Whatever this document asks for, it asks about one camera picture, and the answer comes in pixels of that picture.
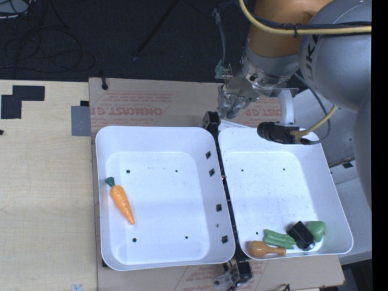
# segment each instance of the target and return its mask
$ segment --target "wooden surface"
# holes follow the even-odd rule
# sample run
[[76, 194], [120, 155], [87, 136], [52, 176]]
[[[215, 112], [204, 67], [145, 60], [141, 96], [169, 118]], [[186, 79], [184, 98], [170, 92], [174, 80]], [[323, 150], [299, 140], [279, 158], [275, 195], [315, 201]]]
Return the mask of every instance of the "wooden surface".
[[23, 101], [21, 119], [0, 119], [0, 290], [97, 289], [90, 137], [72, 136], [71, 106], [89, 100], [86, 82], [44, 85]]

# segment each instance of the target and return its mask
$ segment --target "white tray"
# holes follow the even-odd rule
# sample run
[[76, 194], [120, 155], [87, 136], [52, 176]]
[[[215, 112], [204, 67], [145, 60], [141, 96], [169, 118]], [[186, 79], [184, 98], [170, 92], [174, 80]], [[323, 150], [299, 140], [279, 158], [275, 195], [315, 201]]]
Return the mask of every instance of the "white tray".
[[[213, 136], [199, 127], [108, 126], [96, 136], [101, 252], [115, 270], [224, 263], [235, 251]], [[123, 186], [129, 224], [105, 183]]]
[[[310, 140], [318, 140], [309, 133]], [[308, 252], [295, 246], [285, 256], [260, 259], [343, 254], [353, 236], [338, 197], [321, 144], [278, 144], [253, 128], [227, 128], [219, 146], [240, 245], [263, 240], [263, 230], [286, 233], [298, 221], [324, 221], [326, 234]]]

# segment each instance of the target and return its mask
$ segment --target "cardboard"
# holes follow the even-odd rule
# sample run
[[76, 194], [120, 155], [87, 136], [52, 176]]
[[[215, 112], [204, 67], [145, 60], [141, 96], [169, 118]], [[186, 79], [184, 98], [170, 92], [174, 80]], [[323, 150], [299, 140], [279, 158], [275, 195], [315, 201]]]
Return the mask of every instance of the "cardboard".
[[[108, 125], [201, 126], [206, 112], [216, 111], [218, 83], [152, 81], [138, 79], [89, 79], [92, 133], [93, 186], [99, 290], [191, 291], [216, 290], [212, 279], [223, 273], [221, 264], [178, 266], [119, 272], [103, 266], [99, 240], [99, 195], [96, 179], [95, 136]], [[256, 128], [263, 121], [279, 121], [276, 98], [251, 103], [232, 123]], [[336, 255], [311, 258], [250, 261], [253, 278], [238, 290], [291, 290], [344, 284]]]

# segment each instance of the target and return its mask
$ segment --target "toy carrot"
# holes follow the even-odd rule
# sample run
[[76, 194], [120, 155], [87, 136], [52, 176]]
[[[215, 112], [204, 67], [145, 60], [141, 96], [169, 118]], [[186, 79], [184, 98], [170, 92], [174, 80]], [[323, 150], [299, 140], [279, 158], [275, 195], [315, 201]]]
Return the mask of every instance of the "toy carrot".
[[111, 187], [110, 196], [112, 197], [116, 207], [120, 210], [122, 215], [125, 216], [128, 222], [134, 225], [135, 219], [133, 219], [132, 210], [124, 189], [121, 186], [117, 186], [115, 184], [115, 179], [113, 177], [107, 178], [105, 182]]

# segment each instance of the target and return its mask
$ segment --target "carrot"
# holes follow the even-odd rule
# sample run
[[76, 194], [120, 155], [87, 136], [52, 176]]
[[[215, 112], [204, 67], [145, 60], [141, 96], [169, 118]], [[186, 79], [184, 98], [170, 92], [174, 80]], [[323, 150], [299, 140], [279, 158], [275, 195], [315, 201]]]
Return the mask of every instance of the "carrot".
[[115, 184], [115, 179], [113, 177], [107, 178], [105, 182], [111, 187], [110, 196], [112, 197], [116, 207], [120, 210], [121, 214], [125, 216], [128, 222], [134, 225], [135, 219], [133, 219], [131, 206], [129, 205], [129, 201], [124, 189], [121, 186], [117, 186]]

